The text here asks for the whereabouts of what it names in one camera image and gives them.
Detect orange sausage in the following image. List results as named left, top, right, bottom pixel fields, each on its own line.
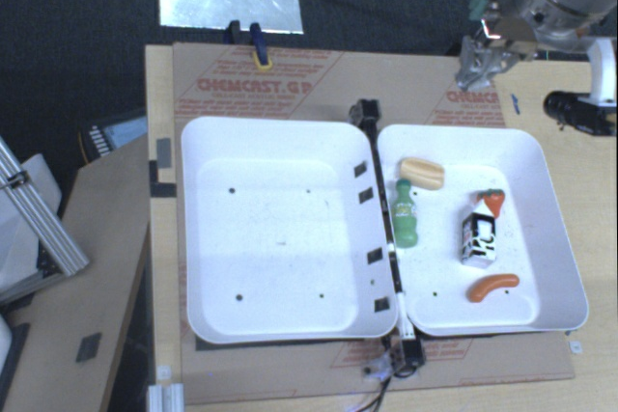
left=465, top=273, right=521, bottom=304

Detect green plastic bottle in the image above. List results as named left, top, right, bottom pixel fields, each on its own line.
left=389, top=179, right=419, bottom=250

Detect black cylinder on white bracket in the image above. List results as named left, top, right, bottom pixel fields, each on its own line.
left=543, top=38, right=618, bottom=137

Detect tan bread bun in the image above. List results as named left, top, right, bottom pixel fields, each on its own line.
left=399, top=156, right=446, bottom=191

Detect orange carrot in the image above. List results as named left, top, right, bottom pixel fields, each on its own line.
left=476, top=188, right=506, bottom=220

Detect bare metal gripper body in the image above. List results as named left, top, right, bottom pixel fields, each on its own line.
left=480, top=0, right=605, bottom=60

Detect black and white milk carton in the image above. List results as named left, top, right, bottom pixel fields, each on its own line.
left=461, top=201, right=499, bottom=269

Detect thin black and white rod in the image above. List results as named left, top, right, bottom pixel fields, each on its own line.
left=365, top=120, right=415, bottom=340

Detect white plastic tray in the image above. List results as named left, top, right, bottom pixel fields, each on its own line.
left=376, top=124, right=590, bottom=338
left=180, top=115, right=401, bottom=345

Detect brown cardboard board red print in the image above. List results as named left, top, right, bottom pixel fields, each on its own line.
left=172, top=41, right=576, bottom=406

